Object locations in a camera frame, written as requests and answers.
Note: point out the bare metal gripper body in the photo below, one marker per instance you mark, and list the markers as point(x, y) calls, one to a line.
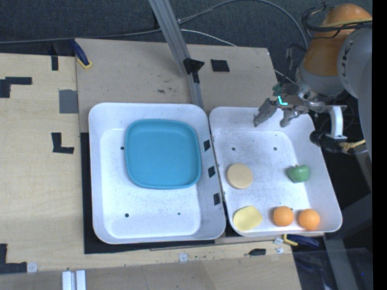
point(297, 100)

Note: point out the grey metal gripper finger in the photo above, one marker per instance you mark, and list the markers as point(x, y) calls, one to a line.
point(265, 110)
point(289, 115)

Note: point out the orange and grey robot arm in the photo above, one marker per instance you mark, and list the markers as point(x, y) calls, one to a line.
point(326, 53)

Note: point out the white plastic tray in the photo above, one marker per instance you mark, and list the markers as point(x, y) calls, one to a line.
point(266, 162)
point(151, 210)

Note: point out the green apple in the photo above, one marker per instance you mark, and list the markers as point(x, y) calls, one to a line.
point(298, 174)

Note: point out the beige round biscuit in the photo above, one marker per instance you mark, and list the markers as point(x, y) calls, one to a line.
point(239, 176)

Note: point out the orange ball fruit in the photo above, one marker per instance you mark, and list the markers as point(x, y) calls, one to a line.
point(309, 219)
point(283, 216)

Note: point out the yellow rounded slice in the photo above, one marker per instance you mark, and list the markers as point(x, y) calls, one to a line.
point(247, 218)

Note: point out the blue plate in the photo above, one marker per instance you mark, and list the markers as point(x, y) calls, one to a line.
point(163, 154)

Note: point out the brown flat board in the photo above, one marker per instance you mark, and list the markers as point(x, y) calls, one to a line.
point(136, 80)

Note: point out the black cylinder on white bracket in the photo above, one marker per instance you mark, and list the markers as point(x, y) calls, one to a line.
point(336, 122)

